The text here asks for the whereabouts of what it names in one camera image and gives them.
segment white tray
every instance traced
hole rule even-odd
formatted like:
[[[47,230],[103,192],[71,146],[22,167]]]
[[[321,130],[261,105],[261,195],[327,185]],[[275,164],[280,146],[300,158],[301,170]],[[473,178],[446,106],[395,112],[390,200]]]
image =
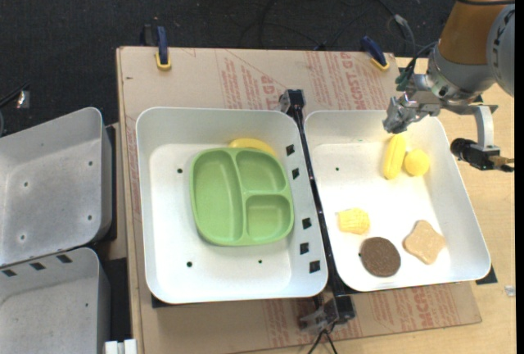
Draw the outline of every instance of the white tray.
[[[139,116],[136,129],[146,280],[153,295],[179,304],[310,297],[324,289],[323,241],[292,118],[278,111],[157,107]],[[287,172],[295,223],[280,241],[221,247],[197,231],[189,194],[192,159],[235,138],[265,141]],[[289,156],[288,146],[294,147]]]
[[[384,111],[316,111],[305,121],[305,136],[322,202],[329,240],[342,280],[358,291],[402,288],[480,279],[490,270],[490,254],[464,188],[456,161],[437,118],[413,123],[406,131],[408,150],[421,148],[430,170],[411,177],[403,170],[393,180],[382,176],[388,134]],[[366,234],[343,233],[337,212],[364,209]],[[427,220],[446,239],[435,263],[408,254],[402,241],[417,220]],[[388,238],[400,252],[401,267],[388,278],[369,274],[359,259],[362,241]]]
[[[102,354],[110,288],[86,247],[0,270],[0,354]]]
[[[111,163],[92,107],[0,138],[0,266],[102,238],[111,226]]]

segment blue clamp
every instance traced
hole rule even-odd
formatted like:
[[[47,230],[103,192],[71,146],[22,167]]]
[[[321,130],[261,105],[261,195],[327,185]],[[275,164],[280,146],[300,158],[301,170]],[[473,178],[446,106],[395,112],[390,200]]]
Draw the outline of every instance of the blue clamp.
[[[158,51],[155,54],[156,65],[160,70],[169,70],[171,68],[171,58],[169,57],[169,50],[167,48],[167,37],[164,26],[157,26],[156,34],[158,36]]]
[[[387,62],[384,52],[380,46],[369,38],[367,35],[360,39],[362,49],[371,56],[371,62],[380,70],[385,71],[390,68],[390,63]]]

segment dark floor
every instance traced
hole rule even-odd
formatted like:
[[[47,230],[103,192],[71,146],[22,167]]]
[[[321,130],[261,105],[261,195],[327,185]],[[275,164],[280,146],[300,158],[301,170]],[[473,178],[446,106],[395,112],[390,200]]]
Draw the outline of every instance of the dark floor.
[[[24,82],[29,109],[2,107],[12,134],[82,107],[118,120],[115,50],[162,25],[173,47],[360,50],[368,35],[411,56],[438,39],[450,0],[0,0],[0,100]],[[392,21],[404,17],[405,29]]]

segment metal stand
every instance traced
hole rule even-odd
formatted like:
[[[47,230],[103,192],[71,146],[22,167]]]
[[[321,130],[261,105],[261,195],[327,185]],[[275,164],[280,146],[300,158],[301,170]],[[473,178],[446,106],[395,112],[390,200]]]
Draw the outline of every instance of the metal stand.
[[[304,149],[305,164],[308,168],[309,182],[311,185],[311,190],[313,191],[314,203],[317,207],[320,232],[322,234],[324,251],[326,253],[328,269],[327,284],[331,288],[334,297],[333,303],[320,304],[314,314],[301,318],[301,322],[303,322],[304,325],[309,329],[318,330],[318,325],[321,325],[323,329],[326,329],[331,324],[344,324],[348,320],[353,319],[355,317],[355,308],[353,306],[353,302],[351,301],[348,288],[344,285],[342,279],[337,273],[337,267],[335,266],[335,260],[333,257],[333,250],[331,248],[329,235],[327,232],[328,227],[326,226],[322,203],[320,202],[317,184],[313,175],[313,167],[309,157],[307,140],[305,138],[304,116],[302,113],[302,108],[305,105],[304,94],[302,93],[302,90],[299,89],[288,89],[280,97],[279,103],[280,111],[293,118],[300,132],[300,140],[302,142],[302,148]]]

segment wooden table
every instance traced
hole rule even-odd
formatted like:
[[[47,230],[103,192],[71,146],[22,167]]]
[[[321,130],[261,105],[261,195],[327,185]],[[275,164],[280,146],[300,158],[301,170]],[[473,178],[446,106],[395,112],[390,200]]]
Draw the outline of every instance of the wooden table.
[[[117,58],[117,72],[120,97],[120,125],[125,125],[125,102],[122,85],[122,61]],[[409,59],[397,58],[399,66],[405,66]],[[417,72],[425,71],[426,61],[418,63]],[[495,144],[501,148],[502,156],[514,157],[514,102],[498,85],[483,94],[486,104],[499,105],[494,113]],[[457,137],[477,139],[477,127],[472,116],[457,116],[442,111],[440,121],[445,127],[449,141]],[[124,185],[129,187],[129,165],[125,128],[120,128],[124,168]],[[465,162],[458,164],[463,182],[490,251],[492,265],[498,282],[492,284],[471,283],[472,291],[480,309],[482,322],[445,329],[430,329],[405,334],[392,334],[373,338],[357,338],[336,342],[339,353],[514,353],[517,346],[516,298],[512,289],[515,276],[515,185],[514,174],[497,170],[479,171]],[[124,195],[126,210],[131,207],[129,189]],[[133,215],[126,216],[127,248],[129,259],[129,293],[131,301],[133,337],[138,340],[139,352],[162,354],[143,350],[142,318],[138,288],[137,253],[133,236]],[[205,333],[198,338],[206,338]],[[263,350],[258,354],[304,354],[310,346],[285,347]],[[332,352],[329,344],[323,343],[315,352]]]

